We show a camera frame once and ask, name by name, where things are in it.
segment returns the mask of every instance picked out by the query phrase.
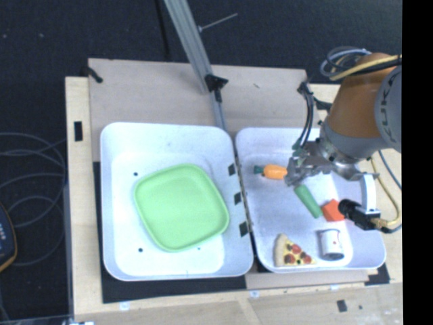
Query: white can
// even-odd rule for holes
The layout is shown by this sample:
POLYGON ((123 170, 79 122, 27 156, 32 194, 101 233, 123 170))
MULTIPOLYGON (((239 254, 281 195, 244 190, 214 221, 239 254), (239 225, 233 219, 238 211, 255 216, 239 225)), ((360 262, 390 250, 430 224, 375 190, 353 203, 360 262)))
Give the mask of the white can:
POLYGON ((344 258, 340 242, 340 230, 328 229, 319 232, 322 259, 341 260, 344 258))

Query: green plate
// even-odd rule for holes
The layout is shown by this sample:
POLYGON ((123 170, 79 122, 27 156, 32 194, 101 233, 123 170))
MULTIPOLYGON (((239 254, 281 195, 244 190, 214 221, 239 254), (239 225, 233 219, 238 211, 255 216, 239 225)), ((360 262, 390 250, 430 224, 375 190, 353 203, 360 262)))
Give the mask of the green plate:
POLYGON ((223 233, 229 211, 212 180, 198 166, 180 164, 140 179, 134 201, 154 242, 184 251, 223 233))

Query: metal bar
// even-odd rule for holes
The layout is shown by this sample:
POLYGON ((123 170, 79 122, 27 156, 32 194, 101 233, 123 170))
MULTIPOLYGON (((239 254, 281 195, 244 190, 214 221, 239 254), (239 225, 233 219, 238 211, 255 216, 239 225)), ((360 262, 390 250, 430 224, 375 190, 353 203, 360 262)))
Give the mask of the metal bar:
MULTIPOLYGON (((183 49, 188 57, 192 68, 199 79, 200 89, 209 95, 205 81, 207 74, 213 74, 206 50, 198 32, 196 23, 192 16, 187 0, 164 0, 170 17, 175 25, 177 34, 181 40, 183 49)), ((227 130, 221 103, 210 95, 212 108, 214 110, 215 123, 223 130, 227 130)))

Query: toy pizza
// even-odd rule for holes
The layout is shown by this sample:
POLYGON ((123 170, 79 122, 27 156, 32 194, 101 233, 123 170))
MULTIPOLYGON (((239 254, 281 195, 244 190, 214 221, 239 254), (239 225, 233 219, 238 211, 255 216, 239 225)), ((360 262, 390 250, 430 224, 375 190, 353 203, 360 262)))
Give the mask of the toy pizza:
POLYGON ((310 265, 316 261, 299 245, 280 234, 275 241, 273 259, 276 267, 310 265))

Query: white surface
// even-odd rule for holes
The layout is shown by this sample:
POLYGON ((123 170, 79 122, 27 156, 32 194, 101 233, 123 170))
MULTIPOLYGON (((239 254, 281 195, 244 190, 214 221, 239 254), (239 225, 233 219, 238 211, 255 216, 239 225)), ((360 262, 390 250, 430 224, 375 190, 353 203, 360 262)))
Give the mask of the white surface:
POLYGON ((101 134, 103 255, 107 270, 120 280, 166 280, 238 276, 252 265, 249 235, 230 137, 216 127, 112 123, 101 134), (133 202, 139 179, 180 163, 192 163, 209 175, 230 214, 227 230, 179 253, 161 250, 145 230, 133 202))
MULTIPOLYGON (((293 187, 287 187, 283 180, 267 179, 254 174, 255 165, 287 166, 292 145, 301 131, 302 129, 247 128, 241 130, 236 137, 240 171, 260 262, 276 273, 381 266, 386 251, 380 232, 363 231, 347 220, 327 222, 324 216, 314 219, 294 193, 293 187), (321 258, 318 233, 330 228, 341 231, 340 242, 344 252, 341 260, 326 261, 321 258), (273 247, 276 237, 282 233, 298 243, 317 263, 276 268, 273 263, 273 247)), ((309 139, 315 139, 318 134, 319 130, 313 129, 309 139)), ((303 183, 319 206, 333 198, 349 198, 361 202, 360 182, 346 181, 335 173, 309 177, 303 183)))

